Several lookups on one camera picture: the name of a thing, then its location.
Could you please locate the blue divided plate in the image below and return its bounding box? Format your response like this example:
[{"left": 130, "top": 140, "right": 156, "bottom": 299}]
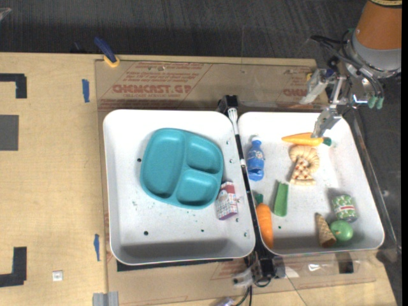
[{"left": 139, "top": 127, "right": 224, "bottom": 210}]

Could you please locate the brown cardboard board red print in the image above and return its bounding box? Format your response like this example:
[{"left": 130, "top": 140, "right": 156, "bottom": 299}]
[{"left": 94, "top": 55, "right": 398, "bottom": 306}]

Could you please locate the orange carrot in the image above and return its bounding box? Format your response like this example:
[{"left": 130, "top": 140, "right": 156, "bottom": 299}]
[
  {"left": 280, "top": 132, "right": 333, "bottom": 148},
  {"left": 254, "top": 193, "right": 275, "bottom": 250}
]

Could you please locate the green apple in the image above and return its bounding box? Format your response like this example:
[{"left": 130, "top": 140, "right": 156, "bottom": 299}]
[{"left": 329, "top": 220, "right": 354, "bottom": 244}]

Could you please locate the blue bottle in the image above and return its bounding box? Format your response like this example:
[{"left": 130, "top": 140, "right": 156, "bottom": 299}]
[{"left": 245, "top": 135, "right": 266, "bottom": 182}]

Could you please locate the white plastic tray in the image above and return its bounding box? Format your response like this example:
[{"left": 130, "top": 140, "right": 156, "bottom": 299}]
[
  {"left": 102, "top": 108, "right": 257, "bottom": 266},
  {"left": 237, "top": 111, "right": 386, "bottom": 257}
]

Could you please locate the brown ice cream cone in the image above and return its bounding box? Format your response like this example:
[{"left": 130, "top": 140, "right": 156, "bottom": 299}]
[{"left": 315, "top": 212, "right": 337, "bottom": 249}]

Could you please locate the white and pink carton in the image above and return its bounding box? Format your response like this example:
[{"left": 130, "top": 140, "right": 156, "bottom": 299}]
[{"left": 215, "top": 180, "right": 240, "bottom": 221}]

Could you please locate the thin black and white rod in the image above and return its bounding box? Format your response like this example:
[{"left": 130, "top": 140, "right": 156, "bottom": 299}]
[{"left": 228, "top": 106, "right": 266, "bottom": 258}]

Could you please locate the pizza slice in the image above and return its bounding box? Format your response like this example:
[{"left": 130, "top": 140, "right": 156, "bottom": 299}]
[{"left": 289, "top": 156, "right": 317, "bottom": 186}]

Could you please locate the beige bread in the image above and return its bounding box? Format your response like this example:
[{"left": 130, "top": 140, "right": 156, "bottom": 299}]
[{"left": 289, "top": 144, "right": 321, "bottom": 173}]

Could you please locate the green vegetable stick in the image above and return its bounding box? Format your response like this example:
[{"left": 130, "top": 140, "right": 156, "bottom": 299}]
[{"left": 273, "top": 180, "right": 290, "bottom": 217}]

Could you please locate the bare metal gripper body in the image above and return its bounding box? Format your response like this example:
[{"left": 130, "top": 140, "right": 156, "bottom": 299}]
[{"left": 328, "top": 64, "right": 384, "bottom": 114}]

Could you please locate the black block with thin wires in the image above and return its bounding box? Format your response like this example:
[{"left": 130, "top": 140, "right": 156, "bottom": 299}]
[
  {"left": 219, "top": 94, "right": 240, "bottom": 113},
  {"left": 256, "top": 257, "right": 277, "bottom": 281}
]

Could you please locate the green can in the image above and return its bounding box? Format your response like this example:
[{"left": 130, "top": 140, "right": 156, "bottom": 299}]
[{"left": 331, "top": 194, "right": 359, "bottom": 224}]

